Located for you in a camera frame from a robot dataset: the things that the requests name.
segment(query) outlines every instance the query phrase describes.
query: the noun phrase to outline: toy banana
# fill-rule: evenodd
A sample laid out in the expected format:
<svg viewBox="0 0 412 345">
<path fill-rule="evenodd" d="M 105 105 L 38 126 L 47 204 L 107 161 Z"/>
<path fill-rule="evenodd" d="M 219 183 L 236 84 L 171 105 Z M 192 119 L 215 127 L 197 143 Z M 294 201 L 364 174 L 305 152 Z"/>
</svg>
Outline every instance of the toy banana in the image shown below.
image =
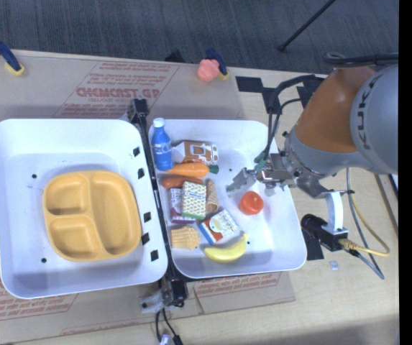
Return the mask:
<svg viewBox="0 0 412 345">
<path fill-rule="evenodd" d="M 249 234 L 244 234 L 242 238 L 235 244 L 227 248 L 207 247 L 204 248 L 204 254 L 209 259 L 218 263 L 228 263 L 240 258 L 246 252 L 247 237 Z"/>
</svg>

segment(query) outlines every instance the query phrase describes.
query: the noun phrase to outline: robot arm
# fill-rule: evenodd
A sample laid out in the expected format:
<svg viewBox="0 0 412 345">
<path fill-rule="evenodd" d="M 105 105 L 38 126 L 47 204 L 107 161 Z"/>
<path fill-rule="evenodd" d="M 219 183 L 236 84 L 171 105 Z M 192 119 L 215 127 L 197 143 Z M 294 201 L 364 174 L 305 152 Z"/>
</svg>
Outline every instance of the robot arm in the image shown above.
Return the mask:
<svg viewBox="0 0 412 345">
<path fill-rule="evenodd" d="M 226 192 L 259 181 L 267 196 L 288 186 L 325 198 L 328 221 L 307 215 L 301 224 L 330 250 L 341 249 L 338 239 L 347 236 L 342 226 L 345 190 L 327 190 L 320 180 L 346 167 L 398 174 L 398 65 L 378 72 L 364 66 L 334 70 L 308 102 L 283 150 L 263 161 L 254 170 L 242 169 Z"/>
</svg>

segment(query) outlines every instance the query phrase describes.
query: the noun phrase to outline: yellow cable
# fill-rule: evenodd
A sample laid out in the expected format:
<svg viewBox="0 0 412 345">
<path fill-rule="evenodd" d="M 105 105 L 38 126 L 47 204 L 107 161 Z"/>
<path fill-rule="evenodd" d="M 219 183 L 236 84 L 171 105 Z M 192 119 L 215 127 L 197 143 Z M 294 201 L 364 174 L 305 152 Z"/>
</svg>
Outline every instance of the yellow cable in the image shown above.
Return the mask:
<svg viewBox="0 0 412 345">
<path fill-rule="evenodd" d="M 341 244 L 344 249 L 360 250 L 360 251 L 367 252 L 367 253 L 370 253 L 370 254 L 374 254 L 374 255 L 377 255 L 377 256 L 380 256 L 380 257 L 388 257 L 390 255 L 390 249 L 389 249 L 388 245 L 386 245 L 386 243 L 372 230 L 372 228 L 369 226 L 369 224 L 365 221 L 365 218 L 362 215 L 359 208 L 357 207 L 357 204 L 356 204 L 356 202 L 355 202 L 352 195 L 351 195 L 351 200 L 352 200 L 352 205 L 354 206 L 354 209 L 357 212 L 357 215 L 361 219 L 362 223 L 367 228 L 367 230 L 383 245 L 383 247 L 385 248 L 385 252 L 382 253 L 382 252 L 378 252 L 378 251 L 373 250 L 373 249 L 369 249 L 369 248 L 366 248 L 366 247 L 361 247 L 360 245 L 358 245 L 358 244 L 356 244 L 353 241 L 348 240 L 348 239 L 339 239 L 339 241 L 338 241 L 339 244 Z"/>
</svg>

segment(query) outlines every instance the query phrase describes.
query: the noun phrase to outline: blue clamp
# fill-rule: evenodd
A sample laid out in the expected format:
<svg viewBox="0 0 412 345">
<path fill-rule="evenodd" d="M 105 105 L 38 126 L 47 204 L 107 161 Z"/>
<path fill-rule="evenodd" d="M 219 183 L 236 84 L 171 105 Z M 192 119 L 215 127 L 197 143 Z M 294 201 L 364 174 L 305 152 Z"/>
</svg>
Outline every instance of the blue clamp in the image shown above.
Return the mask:
<svg viewBox="0 0 412 345">
<path fill-rule="evenodd" d="M 219 62 L 219 70 L 220 70 L 219 77 L 223 80 L 228 79 L 229 71 L 226 69 L 225 61 L 220 56 L 220 54 L 217 51 L 215 51 L 212 47 L 206 50 L 206 59 L 217 60 Z"/>
<path fill-rule="evenodd" d="M 11 73 L 20 76 L 24 73 L 24 66 L 17 61 L 12 51 L 0 40 L 0 54 L 5 59 L 4 67 Z"/>
</svg>

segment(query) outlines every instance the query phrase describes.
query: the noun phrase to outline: black tripod leg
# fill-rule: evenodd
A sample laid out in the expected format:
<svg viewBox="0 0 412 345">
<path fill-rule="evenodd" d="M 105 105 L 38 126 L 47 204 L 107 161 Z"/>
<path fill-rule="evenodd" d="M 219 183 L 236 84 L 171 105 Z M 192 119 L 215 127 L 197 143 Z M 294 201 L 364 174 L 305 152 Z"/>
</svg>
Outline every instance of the black tripod leg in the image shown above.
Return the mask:
<svg viewBox="0 0 412 345">
<path fill-rule="evenodd" d="M 290 37 L 288 40 L 286 40 L 283 44 L 281 44 L 278 47 L 278 50 L 281 52 L 284 52 L 285 48 L 292 42 L 294 41 L 297 36 L 299 36 L 300 33 L 302 33 L 311 23 L 313 23 L 322 13 L 324 13 L 329 6 L 331 6 L 336 0 L 329 0 L 322 8 L 319 9 L 317 13 L 315 13 L 303 26 L 300 27 L 300 29 L 295 32 L 292 37 Z"/>
</svg>

